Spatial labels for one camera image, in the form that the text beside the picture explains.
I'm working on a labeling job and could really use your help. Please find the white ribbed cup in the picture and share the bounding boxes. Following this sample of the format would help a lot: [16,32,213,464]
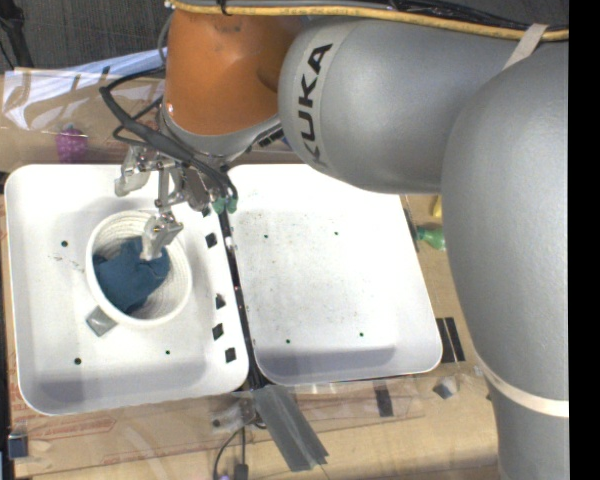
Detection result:
[83,208,194,338]

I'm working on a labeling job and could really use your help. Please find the white plastic tray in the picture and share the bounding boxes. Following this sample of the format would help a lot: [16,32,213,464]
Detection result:
[3,163,250,417]
[227,163,444,387]

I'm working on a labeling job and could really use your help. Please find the purple grapes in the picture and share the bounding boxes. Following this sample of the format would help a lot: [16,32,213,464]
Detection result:
[54,123,89,164]

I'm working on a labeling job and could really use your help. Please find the blue cloth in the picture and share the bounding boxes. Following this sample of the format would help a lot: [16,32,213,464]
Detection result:
[91,237,172,315]

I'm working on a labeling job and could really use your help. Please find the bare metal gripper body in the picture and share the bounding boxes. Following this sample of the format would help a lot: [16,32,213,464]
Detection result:
[129,143,232,215]

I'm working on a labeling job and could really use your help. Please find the green plastic toy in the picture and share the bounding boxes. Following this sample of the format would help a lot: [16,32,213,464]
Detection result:
[413,224,447,252]

